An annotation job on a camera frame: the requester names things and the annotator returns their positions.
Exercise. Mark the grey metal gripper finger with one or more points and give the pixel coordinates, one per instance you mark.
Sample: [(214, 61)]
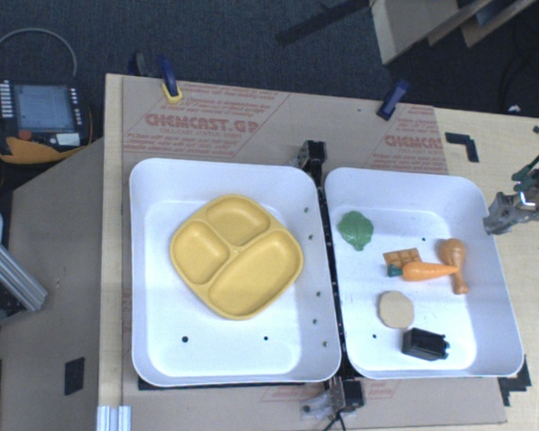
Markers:
[(496, 223), (504, 202)]

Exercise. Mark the orange chicken drumstick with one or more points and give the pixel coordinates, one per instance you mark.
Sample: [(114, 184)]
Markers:
[(453, 252)]

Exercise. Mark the orange carrot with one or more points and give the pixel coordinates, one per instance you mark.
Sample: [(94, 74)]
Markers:
[(424, 271)]

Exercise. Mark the orange waffle biscuit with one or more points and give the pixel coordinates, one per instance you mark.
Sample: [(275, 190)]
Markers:
[(400, 256)]

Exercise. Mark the white plastic tray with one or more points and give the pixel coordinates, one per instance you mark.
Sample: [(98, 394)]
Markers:
[(487, 326), (223, 349)]

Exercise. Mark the tan round biscuit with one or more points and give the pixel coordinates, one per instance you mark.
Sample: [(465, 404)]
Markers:
[(396, 309)]

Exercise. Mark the black ribbed block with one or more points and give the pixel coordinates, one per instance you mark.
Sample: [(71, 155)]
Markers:
[(424, 344)]

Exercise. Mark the green lettuce leaf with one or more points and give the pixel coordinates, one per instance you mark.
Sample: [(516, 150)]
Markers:
[(355, 229)]

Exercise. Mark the thin black rod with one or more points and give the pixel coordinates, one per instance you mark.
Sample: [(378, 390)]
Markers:
[(334, 281)]

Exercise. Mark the brown cardboard board red print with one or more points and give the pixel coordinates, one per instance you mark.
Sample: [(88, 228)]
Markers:
[(267, 117)]

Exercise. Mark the yellow divided plate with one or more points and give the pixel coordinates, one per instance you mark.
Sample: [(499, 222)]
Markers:
[(247, 273)]

